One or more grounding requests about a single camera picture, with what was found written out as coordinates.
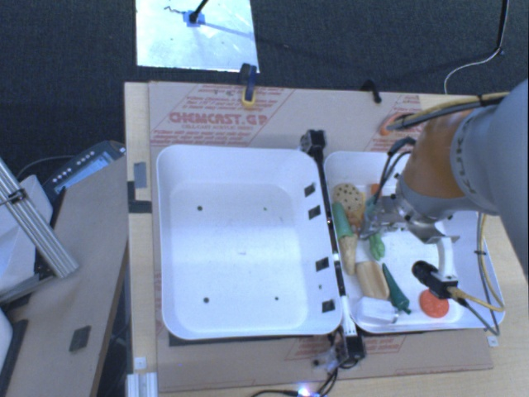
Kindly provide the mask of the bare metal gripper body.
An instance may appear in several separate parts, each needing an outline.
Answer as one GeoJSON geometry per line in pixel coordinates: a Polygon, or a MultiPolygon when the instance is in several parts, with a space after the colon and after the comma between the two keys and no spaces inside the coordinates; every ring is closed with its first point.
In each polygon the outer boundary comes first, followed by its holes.
{"type": "Polygon", "coordinates": [[[444,218],[436,218],[419,213],[401,194],[391,194],[379,198],[370,206],[370,221],[377,226],[382,222],[392,223],[392,231],[405,230],[424,244],[437,244],[448,238],[452,242],[459,235],[447,235],[442,231],[444,218]]]}

